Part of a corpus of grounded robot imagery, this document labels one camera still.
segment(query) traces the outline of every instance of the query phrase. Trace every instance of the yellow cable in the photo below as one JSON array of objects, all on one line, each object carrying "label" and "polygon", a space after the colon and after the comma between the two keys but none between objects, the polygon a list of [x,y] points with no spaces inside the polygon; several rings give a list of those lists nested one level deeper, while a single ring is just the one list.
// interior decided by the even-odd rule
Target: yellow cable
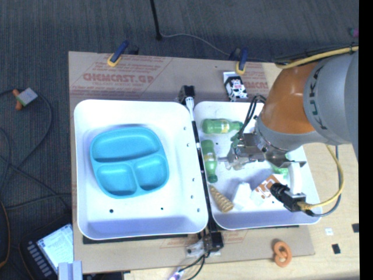
[{"label": "yellow cable", "polygon": [[332,148],[327,145],[326,146],[328,151],[330,152],[330,154],[332,155],[334,161],[336,162],[337,164],[337,169],[340,173],[340,177],[341,177],[341,183],[340,183],[340,186],[339,186],[339,190],[337,191],[337,193],[330,199],[324,201],[324,202],[320,202],[318,204],[309,204],[309,203],[306,203],[306,202],[298,202],[297,204],[299,205],[299,207],[301,208],[302,211],[306,211],[306,210],[309,210],[309,209],[312,209],[312,208],[316,208],[316,207],[322,207],[324,205],[327,205],[327,204],[330,204],[331,202],[333,202],[335,199],[338,198],[338,196],[342,193],[343,191],[343,188],[344,188],[344,176],[343,176],[343,170],[342,170],[342,167],[336,157],[336,155],[334,154],[334,152],[332,151]]},{"label": "yellow cable", "polygon": [[358,49],[359,49],[359,46],[355,46],[355,47],[351,47],[351,48],[350,47],[349,48],[342,48],[342,49],[338,49],[338,50],[334,50],[334,51],[329,51],[329,52],[324,52],[324,53],[320,53],[320,54],[317,54],[317,55],[313,55],[313,56],[310,56],[308,58],[300,59],[300,60],[291,62],[291,63],[286,64],[286,65],[276,64],[276,66],[278,68],[281,68],[281,69],[297,67],[298,65],[306,64],[306,63],[309,63],[309,62],[312,62],[312,61],[315,61],[315,60],[318,60],[318,59],[321,59],[321,58],[326,58],[326,57],[339,55],[339,54],[350,53],[351,51],[356,52]]}]

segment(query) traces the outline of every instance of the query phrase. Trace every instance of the small orange object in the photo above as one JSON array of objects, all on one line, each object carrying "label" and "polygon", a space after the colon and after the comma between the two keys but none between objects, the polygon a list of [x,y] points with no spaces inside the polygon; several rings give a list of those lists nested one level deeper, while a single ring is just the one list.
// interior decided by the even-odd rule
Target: small orange object
[{"label": "small orange object", "polygon": [[286,267],[293,257],[290,247],[284,241],[278,241],[273,246],[273,251],[275,252],[275,263],[282,268]]},{"label": "small orange object", "polygon": [[[19,91],[17,90],[17,89],[14,89],[13,91],[12,91],[12,93],[13,93],[13,95],[14,96],[18,96],[19,95]],[[22,104],[21,104],[21,102],[20,101],[18,101],[17,100],[17,103],[16,103],[16,110],[21,110],[22,109]]]}]

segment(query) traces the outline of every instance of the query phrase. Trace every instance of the gray carpet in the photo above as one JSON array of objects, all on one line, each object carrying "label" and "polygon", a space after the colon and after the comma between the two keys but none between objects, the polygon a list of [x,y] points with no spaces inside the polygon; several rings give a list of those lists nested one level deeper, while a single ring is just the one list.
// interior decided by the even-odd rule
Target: gray carpet
[{"label": "gray carpet", "polygon": [[[155,39],[149,0],[0,0],[0,92],[31,87],[45,97],[15,111],[11,93],[0,94],[0,128],[10,141],[11,163],[32,176],[9,169],[0,200],[6,207],[71,191],[68,51],[110,53],[127,39],[141,55],[226,60],[236,48],[249,58],[273,61],[289,55],[358,43],[359,0],[154,0],[163,35]],[[8,155],[0,134],[0,176]],[[8,211],[11,241],[69,209],[69,196]],[[26,275],[19,253],[0,269],[0,279]],[[106,279],[118,278],[118,274]]]}]

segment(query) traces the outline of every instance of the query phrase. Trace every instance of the bottle cap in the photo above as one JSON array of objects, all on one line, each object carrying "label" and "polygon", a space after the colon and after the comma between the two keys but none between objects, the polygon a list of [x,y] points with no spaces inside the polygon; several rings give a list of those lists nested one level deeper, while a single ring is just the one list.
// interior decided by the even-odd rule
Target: bottle cap
[{"label": "bottle cap", "polygon": [[207,180],[209,181],[209,183],[216,183],[217,182],[217,176],[215,174],[209,175]]}]

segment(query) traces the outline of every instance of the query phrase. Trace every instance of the black electronic device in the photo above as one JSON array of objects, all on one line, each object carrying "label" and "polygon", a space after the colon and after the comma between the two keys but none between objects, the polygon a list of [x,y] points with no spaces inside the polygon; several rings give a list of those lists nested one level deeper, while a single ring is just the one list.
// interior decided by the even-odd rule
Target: black electronic device
[{"label": "black electronic device", "polygon": [[[71,215],[61,216],[52,223],[27,234],[19,244],[20,254],[29,275],[34,280],[57,280],[58,264],[73,262],[73,230]],[[84,275],[83,279],[98,280],[101,274]]]}]

